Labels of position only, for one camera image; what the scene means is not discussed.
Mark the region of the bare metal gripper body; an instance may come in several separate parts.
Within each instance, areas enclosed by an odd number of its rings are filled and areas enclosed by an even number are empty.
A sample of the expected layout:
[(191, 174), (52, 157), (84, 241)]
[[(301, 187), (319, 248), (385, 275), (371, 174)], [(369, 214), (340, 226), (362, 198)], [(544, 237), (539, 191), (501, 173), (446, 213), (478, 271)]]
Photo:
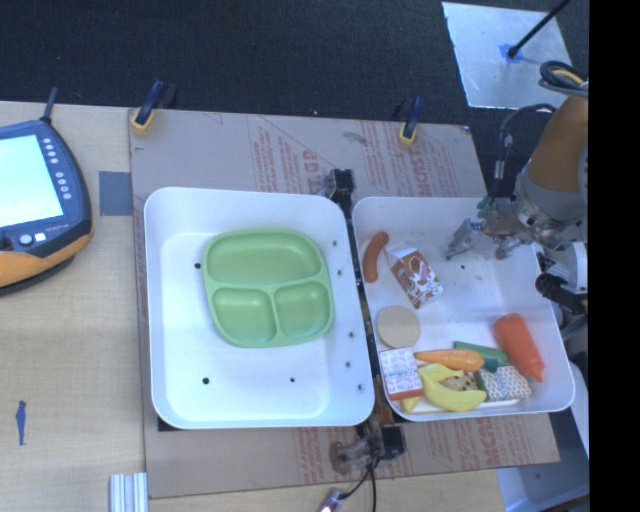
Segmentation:
[(490, 237), (524, 234), (544, 248), (558, 250), (576, 237), (574, 226), (584, 220), (584, 205), (552, 202), (543, 209), (530, 198), (485, 198), (479, 218)]

